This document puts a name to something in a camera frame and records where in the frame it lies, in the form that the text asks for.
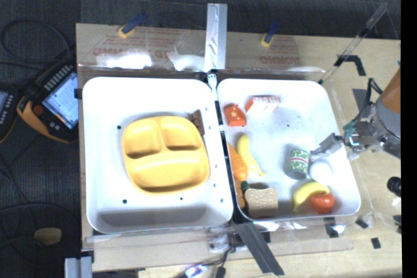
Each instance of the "soda can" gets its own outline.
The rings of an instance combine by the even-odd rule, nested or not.
[[[305,150],[293,150],[287,169],[287,175],[295,180],[303,180],[308,174],[310,154]]]

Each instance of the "orange and black device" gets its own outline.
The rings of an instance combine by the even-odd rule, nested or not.
[[[78,139],[78,77],[75,63],[65,59],[46,70],[21,98],[17,113],[41,134],[71,143]]]
[[[19,91],[10,85],[0,85],[0,143],[2,143],[16,121],[16,106],[19,102]]]

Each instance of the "wooden table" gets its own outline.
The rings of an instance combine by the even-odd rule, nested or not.
[[[108,29],[108,26],[103,25],[77,25],[79,63],[82,63],[86,59],[86,54],[103,41]],[[242,50],[240,53],[231,53],[233,65],[238,64],[237,57],[245,58],[244,50],[257,45],[260,38],[261,36],[257,34],[228,33],[228,49],[234,47]],[[299,55],[300,66],[314,65],[325,70],[333,65],[336,55],[351,42],[350,38],[312,36],[285,36],[284,39],[291,47],[296,47],[290,52]],[[341,118],[338,119],[340,126],[358,113],[353,89],[366,89],[369,77],[374,78],[380,87],[387,86],[398,69],[401,42],[365,39],[354,53],[360,56],[367,77],[360,77],[353,63],[345,63],[334,74],[330,83],[334,87],[333,98],[338,100],[341,109]],[[79,86],[82,87],[88,79],[97,75],[98,73],[88,66],[79,66]],[[137,271],[137,276],[177,277],[192,263],[219,258],[218,254],[210,251],[204,234],[200,232],[137,235],[129,238],[121,236],[106,242],[98,242],[105,236],[91,238],[93,229],[88,223],[85,209],[82,104],[80,104],[80,156],[82,234],[83,240],[94,240],[89,245],[88,242],[84,243],[86,247],[94,247],[94,272],[146,268]],[[373,212],[371,226],[363,229],[356,223],[348,224],[343,237],[337,238],[338,240],[326,237],[324,229],[321,231],[322,236],[311,237],[306,234],[303,238],[303,234],[298,233],[295,238],[299,238],[299,241],[282,233],[272,235],[270,248],[277,255],[278,262],[287,277],[400,277],[402,275],[401,234],[396,231],[392,221],[393,215],[401,214],[401,201],[386,189],[390,177],[401,177],[401,162],[385,152],[364,152],[352,164],[355,166],[357,177],[363,182],[364,195],[370,199],[369,209]],[[381,244],[378,249],[374,249],[372,243],[372,239],[375,238]],[[225,268],[227,277],[265,276],[247,250],[229,254]],[[214,272],[212,268],[201,277],[213,277]]]

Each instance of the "blue and yellow clamp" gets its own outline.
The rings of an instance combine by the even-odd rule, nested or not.
[[[134,33],[135,27],[140,25],[147,18],[146,13],[142,12],[135,18],[131,19],[126,25],[123,25],[119,28],[120,37],[126,38]]]
[[[270,26],[268,32],[265,33],[262,37],[261,44],[263,46],[269,47],[271,45],[272,37],[274,37],[274,34],[277,31],[279,25],[280,24],[278,23],[278,19],[275,19],[273,24]]]

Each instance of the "yellow bowl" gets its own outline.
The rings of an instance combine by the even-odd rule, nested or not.
[[[194,188],[210,174],[203,138],[184,117],[152,117],[129,124],[123,132],[122,152],[130,181],[147,193]]]

